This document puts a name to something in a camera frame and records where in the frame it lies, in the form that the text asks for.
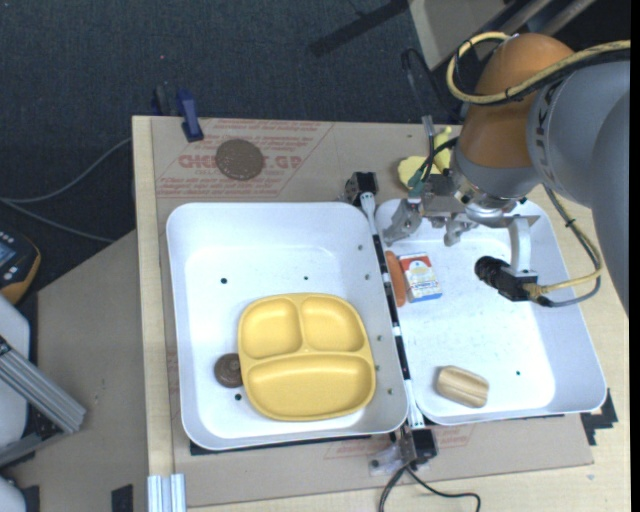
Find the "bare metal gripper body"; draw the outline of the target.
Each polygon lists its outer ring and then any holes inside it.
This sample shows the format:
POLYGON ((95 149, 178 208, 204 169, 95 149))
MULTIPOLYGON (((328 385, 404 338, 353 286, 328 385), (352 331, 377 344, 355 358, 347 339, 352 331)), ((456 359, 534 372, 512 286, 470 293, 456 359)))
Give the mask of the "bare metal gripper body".
POLYGON ((447 225, 495 226, 517 205, 512 198, 496 197, 458 174, 432 174, 422 194, 423 216, 434 228, 447 225))

